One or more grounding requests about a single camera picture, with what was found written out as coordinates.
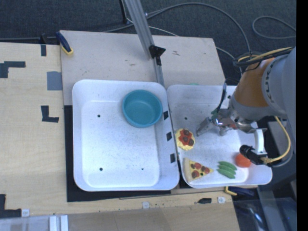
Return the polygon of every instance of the yellow cable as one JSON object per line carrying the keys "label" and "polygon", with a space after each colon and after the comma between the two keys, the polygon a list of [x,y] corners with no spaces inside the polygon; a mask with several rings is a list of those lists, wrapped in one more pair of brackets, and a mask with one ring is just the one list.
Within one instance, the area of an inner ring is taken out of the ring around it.
{"label": "yellow cable", "polygon": [[231,196],[237,196],[237,193],[230,191],[229,187],[225,187],[225,193],[230,194]]}
{"label": "yellow cable", "polygon": [[272,163],[272,162],[275,162],[275,161],[278,161],[280,159],[282,159],[283,157],[285,157],[289,151],[290,151],[290,148],[291,148],[291,140],[290,140],[290,136],[288,134],[288,132],[285,130],[284,126],[282,125],[281,121],[279,120],[278,117],[275,116],[275,119],[276,121],[278,122],[278,124],[280,125],[280,127],[282,128],[284,134],[286,135],[287,137],[287,140],[288,140],[288,148],[287,150],[280,156],[276,157],[276,158],[267,158],[267,157],[262,157],[261,160],[265,163],[265,164],[268,164],[268,163]]}
{"label": "yellow cable", "polygon": [[292,49],[292,47],[281,48],[281,49],[269,51],[269,52],[267,52],[267,53],[264,53],[264,54],[261,54],[261,55],[259,55],[259,56],[256,56],[255,58],[250,59],[250,60],[248,60],[247,62],[254,61],[254,60],[260,59],[260,58],[262,58],[262,57],[265,57],[265,56],[268,56],[268,55],[272,55],[272,54],[277,53],[277,52],[280,52],[280,51],[289,50],[289,49]]}
{"label": "yellow cable", "polygon": [[241,57],[241,58],[238,60],[238,62],[240,62],[240,61],[242,61],[242,60],[244,60],[244,59],[246,59],[246,58],[254,57],[254,58],[248,60],[248,61],[247,61],[247,63],[248,63],[248,62],[251,62],[251,61],[254,61],[254,60],[262,59],[263,57],[266,57],[266,56],[268,56],[268,55],[272,55],[272,54],[277,53],[277,52],[280,52],[280,51],[290,50],[290,49],[292,49],[292,48],[293,48],[293,47],[287,47],[287,48],[281,48],[281,49],[269,51],[269,52],[263,53],[263,54],[261,54],[261,55],[248,55],[248,56],[244,56],[244,57]]}

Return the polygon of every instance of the metal bracket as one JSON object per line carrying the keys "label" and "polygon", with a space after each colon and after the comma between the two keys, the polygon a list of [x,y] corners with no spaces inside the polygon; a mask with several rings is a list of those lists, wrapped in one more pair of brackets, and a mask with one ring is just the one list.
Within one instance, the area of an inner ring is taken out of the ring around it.
{"label": "metal bracket", "polygon": [[155,46],[155,45],[151,45],[149,47],[149,51],[150,51],[151,57],[156,59],[156,64],[161,66],[162,62],[160,61],[160,56],[166,51],[166,49]]}

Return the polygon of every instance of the black tape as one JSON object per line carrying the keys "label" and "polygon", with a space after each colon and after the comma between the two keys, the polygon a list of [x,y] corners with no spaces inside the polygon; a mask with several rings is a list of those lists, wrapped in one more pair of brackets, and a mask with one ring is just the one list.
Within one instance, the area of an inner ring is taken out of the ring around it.
{"label": "black tape", "polygon": [[175,153],[170,154],[170,163],[175,162]]}
{"label": "black tape", "polygon": [[167,118],[169,117],[169,114],[168,114],[168,110],[164,112],[164,120],[166,120]]}
{"label": "black tape", "polygon": [[41,56],[47,56],[46,44],[41,44],[40,45],[40,55]]}
{"label": "black tape", "polygon": [[0,194],[0,211],[4,210],[5,205],[5,194]]}
{"label": "black tape", "polygon": [[0,64],[0,78],[8,78],[9,67],[26,67],[26,62],[4,61]]}
{"label": "black tape", "polygon": [[42,105],[41,107],[42,110],[42,121],[47,121],[47,122],[59,122],[58,117],[49,117],[49,106],[47,105]]}
{"label": "black tape", "polygon": [[17,218],[21,217],[21,209],[17,210],[6,210],[5,205],[5,194],[0,194],[0,218]]}
{"label": "black tape", "polygon": [[166,136],[167,136],[167,141],[172,139],[172,133],[171,132],[167,133]]}

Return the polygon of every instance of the black mat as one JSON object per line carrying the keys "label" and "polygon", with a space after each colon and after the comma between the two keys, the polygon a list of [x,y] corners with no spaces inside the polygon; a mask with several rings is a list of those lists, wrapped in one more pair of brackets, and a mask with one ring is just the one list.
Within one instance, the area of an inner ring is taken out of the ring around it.
{"label": "black mat", "polygon": [[67,201],[93,201],[120,197],[136,197],[148,195],[170,194],[171,191],[111,191],[111,192],[87,192],[80,189],[73,175],[73,107],[64,106],[65,122],[65,156],[66,156],[66,190]]}

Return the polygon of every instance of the orange object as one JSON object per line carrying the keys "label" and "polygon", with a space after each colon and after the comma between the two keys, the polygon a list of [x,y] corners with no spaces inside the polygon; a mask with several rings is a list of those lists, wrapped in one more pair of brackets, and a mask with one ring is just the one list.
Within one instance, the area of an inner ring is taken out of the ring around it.
{"label": "orange object", "polygon": [[244,157],[241,153],[238,153],[235,157],[235,163],[238,167],[250,167],[251,161]]}
{"label": "orange object", "polygon": [[262,93],[262,76],[266,67],[274,60],[270,58],[258,64],[249,65],[234,91],[234,98],[248,107],[268,107]]}

